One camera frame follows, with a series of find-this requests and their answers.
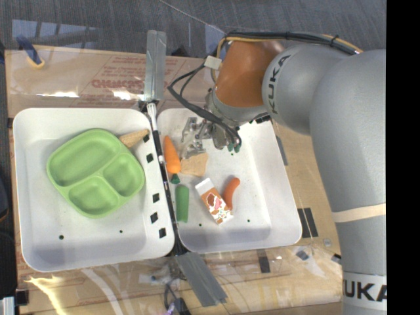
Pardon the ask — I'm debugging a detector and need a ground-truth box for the white plastic tray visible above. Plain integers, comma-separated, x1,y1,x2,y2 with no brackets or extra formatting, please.
12,107,176,273
156,107,303,255

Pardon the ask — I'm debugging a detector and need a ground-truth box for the orange sausage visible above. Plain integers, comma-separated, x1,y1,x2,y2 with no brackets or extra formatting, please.
222,177,242,211

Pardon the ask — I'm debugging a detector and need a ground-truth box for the white and brown carton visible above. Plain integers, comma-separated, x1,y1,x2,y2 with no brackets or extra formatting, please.
194,177,234,226

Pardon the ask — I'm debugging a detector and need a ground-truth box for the brown cardboard board red print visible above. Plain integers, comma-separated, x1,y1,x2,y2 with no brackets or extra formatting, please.
4,44,344,315

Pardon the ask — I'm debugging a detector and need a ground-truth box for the green cucumber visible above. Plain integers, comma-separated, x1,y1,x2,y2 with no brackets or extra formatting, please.
175,184,190,224

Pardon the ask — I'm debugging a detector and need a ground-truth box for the orange carrot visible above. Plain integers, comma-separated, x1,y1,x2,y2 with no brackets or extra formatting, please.
163,135,182,185

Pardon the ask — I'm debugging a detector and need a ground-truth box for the tan bread slice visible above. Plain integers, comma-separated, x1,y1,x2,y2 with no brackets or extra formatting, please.
179,152,209,178

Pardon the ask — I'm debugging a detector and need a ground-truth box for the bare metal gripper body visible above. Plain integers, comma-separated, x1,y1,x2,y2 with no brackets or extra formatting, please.
196,120,242,151

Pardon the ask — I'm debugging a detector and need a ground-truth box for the green divided plate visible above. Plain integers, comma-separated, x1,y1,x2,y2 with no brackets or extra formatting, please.
45,128,146,219

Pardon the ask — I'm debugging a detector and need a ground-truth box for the tan ice cream cone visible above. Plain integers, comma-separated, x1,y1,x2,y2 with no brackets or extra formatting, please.
118,128,151,149

